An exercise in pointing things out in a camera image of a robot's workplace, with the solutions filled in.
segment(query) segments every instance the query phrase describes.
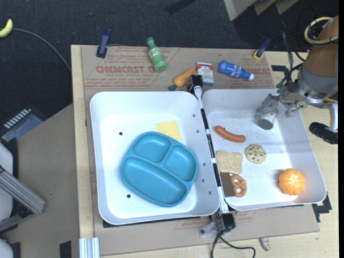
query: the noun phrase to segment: banana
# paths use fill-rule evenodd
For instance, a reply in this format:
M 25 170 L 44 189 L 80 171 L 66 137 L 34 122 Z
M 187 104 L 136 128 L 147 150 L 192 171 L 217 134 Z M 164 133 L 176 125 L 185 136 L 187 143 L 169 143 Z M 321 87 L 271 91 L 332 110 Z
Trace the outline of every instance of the banana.
M 12 19 L 7 20 L 5 28 L 0 30 L 0 37 L 5 37 L 8 35 L 13 29 L 13 22 Z

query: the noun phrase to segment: blue bottle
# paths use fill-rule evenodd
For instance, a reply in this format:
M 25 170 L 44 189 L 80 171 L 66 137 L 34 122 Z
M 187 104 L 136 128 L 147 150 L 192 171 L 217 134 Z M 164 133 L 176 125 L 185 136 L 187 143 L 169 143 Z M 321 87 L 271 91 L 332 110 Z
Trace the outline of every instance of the blue bottle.
M 226 60 L 221 61 L 218 71 L 219 73 L 235 78 L 244 78 L 248 81 L 252 81 L 254 79 L 254 74 L 247 73 L 241 66 L 229 63 Z

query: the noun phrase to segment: white tray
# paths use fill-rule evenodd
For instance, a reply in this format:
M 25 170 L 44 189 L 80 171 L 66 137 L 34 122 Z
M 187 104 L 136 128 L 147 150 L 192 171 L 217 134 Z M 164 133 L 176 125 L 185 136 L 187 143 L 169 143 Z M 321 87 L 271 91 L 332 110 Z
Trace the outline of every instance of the white tray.
M 90 102 L 94 136 L 98 208 L 113 225 L 211 215 L 219 195 L 211 155 L 195 96 L 187 92 L 100 92 Z M 186 199 L 174 207 L 153 204 L 120 178 L 120 164 L 132 142 L 156 124 L 176 121 L 198 160 L 198 174 Z
M 203 95 L 214 151 L 240 152 L 243 156 L 240 176 L 246 180 L 247 193 L 241 198 L 225 198 L 235 210 L 318 203 L 326 196 L 325 183 L 299 111 L 286 117 L 284 106 L 279 104 L 279 114 L 271 130 L 256 124 L 256 109 L 268 94 L 276 95 L 276 90 L 213 89 Z M 245 135 L 246 141 L 235 143 L 223 139 L 214 131 L 217 125 Z M 246 159 L 245 148 L 250 144 L 259 144 L 266 151 L 267 158 L 262 164 Z M 278 186 L 278 176 L 286 168 L 296 168 L 306 178 L 306 189 L 298 196 L 286 195 Z

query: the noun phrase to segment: blue divided plate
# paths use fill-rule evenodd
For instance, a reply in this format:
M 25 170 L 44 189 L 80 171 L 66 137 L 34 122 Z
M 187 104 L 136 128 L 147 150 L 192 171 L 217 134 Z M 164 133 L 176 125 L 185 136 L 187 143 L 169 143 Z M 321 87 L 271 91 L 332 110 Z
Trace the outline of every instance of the blue divided plate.
M 120 177 L 127 187 L 167 207 L 185 199 L 197 172 L 195 154 L 179 141 L 157 132 L 137 137 L 120 166 Z

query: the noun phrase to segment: dark floor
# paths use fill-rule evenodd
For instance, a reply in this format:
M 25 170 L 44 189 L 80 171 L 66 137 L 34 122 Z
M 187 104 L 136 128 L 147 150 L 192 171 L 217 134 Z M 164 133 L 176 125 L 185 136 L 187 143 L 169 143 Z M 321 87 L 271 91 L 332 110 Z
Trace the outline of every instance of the dark floor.
M 11 18 L 52 44 L 70 65 L 70 45 L 99 45 L 105 28 L 110 43 L 145 46 L 153 36 L 161 47 L 256 49 L 266 37 L 268 50 L 285 51 L 282 31 L 292 49 L 305 46 L 302 32 L 321 16 L 339 14 L 339 0 L 300 0 L 279 15 L 272 5 L 257 16 L 253 7 L 231 22 L 223 0 L 197 0 L 176 13 L 180 0 L 0 0 L 0 27 Z M 0 38 L 0 121 L 28 104 L 47 117 L 72 103 L 71 73 L 40 39 L 20 31 Z

